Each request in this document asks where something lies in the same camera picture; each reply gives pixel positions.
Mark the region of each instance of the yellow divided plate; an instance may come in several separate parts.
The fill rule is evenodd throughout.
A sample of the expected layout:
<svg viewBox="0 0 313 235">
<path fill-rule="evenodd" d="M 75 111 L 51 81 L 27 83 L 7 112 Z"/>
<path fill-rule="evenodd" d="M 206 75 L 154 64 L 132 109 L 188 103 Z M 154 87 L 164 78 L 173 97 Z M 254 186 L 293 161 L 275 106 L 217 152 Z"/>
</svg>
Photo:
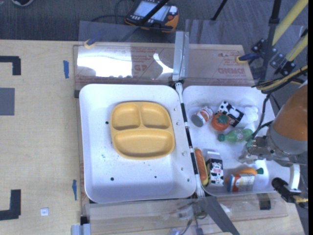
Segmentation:
<svg viewBox="0 0 313 235">
<path fill-rule="evenodd" d="M 120 103 L 111 112 L 110 125 L 114 148 L 125 158 L 156 159 L 174 149 L 172 122 L 160 104 Z"/>
</svg>

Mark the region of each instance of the toy tomato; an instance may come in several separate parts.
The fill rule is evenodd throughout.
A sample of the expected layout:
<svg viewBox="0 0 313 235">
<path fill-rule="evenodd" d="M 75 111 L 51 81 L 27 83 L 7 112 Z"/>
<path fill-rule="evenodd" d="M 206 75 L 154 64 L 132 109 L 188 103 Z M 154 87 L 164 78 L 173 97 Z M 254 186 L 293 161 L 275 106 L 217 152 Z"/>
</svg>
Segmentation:
<svg viewBox="0 0 313 235">
<path fill-rule="evenodd" d="M 218 112 L 212 118 L 211 124 L 217 131 L 223 131 L 229 126 L 228 116 L 222 112 Z"/>
</svg>

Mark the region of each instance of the toy hot dog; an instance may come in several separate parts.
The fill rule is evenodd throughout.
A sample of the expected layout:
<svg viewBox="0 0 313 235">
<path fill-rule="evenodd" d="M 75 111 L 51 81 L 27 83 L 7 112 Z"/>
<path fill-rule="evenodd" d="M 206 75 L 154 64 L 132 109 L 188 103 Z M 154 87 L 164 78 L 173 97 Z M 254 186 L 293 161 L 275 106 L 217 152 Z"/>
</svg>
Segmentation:
<svg viewBox="0 0 313 235">
<path fill-rule="evenodd" d="M 200 149 L 195 148 L 195 156 L 196 156 L 196 162 L 198 165 L 198 171 L 199 171 L 201 183 L 203 186 L 207 186 L 209 184 L 209 176 L 208 176 L 205 161 L 204 161 L 204 158 Z"/>
</svg>

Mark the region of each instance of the wooden table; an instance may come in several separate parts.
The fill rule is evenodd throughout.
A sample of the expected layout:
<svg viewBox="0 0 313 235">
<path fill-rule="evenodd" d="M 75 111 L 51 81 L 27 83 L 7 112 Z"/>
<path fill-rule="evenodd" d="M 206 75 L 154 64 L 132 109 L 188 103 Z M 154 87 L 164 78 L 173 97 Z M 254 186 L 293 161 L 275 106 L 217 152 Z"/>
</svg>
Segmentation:
<svg viewBox="0 0 313 235">
<path fill-rule="evenodd" d="M 10 208 L 12 189 L 22 193 L 21 215 L 18 219 L 0 221 L 0 234 L 70 234 L 71 225 L 80 223 L 73 57 L 76 44 L 0 41 L 1 56 L 19 56 L 22 62 L 21 75 L 12 75 L 11 63 L 0 63 L 0 88 L 15 88 L 14 115 L 0 116 L 0 211 Z M 73 180 L 77 182 L 77 200 Z M 235 221 L 234 225 L 241 234 L 304 234 L 295 205 L 284 205 L 287 216 Z M 48 208 L 49 214 L 41 215 L 42 208 Z M 212 232 L 213 226 L 204 225 L 203 230 Z"/>
</svg>

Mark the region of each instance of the small toy carton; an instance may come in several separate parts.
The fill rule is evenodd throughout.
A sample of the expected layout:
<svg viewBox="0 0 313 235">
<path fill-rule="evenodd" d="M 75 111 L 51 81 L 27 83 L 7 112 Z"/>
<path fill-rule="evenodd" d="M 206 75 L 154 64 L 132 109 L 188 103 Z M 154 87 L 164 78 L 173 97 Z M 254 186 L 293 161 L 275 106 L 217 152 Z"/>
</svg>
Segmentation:
<svg viewBox="0 0 313 235">
<path fill-rule="evenodd" d="M 252 190 L 254 183 L 254 174 L 252 173 L 235 173 L 229 177 L 227 191 L 249 191 Z"/>
<path fill-rule="evenodd" d="M 224 172 L 223 161 L 218 152 L 208 151 L 206 154 L 206 168 L 209 173 L 209 185 L 223 186 Z"/>
<path fill-rule="evenodd" d="M 218 112 L 223 112 L 229 118 L 229 124 L 235 127 L 243 118 L 244 113 L 233 107 L 227 101 L 223 101 L 219 106 Z"/>
</svg>

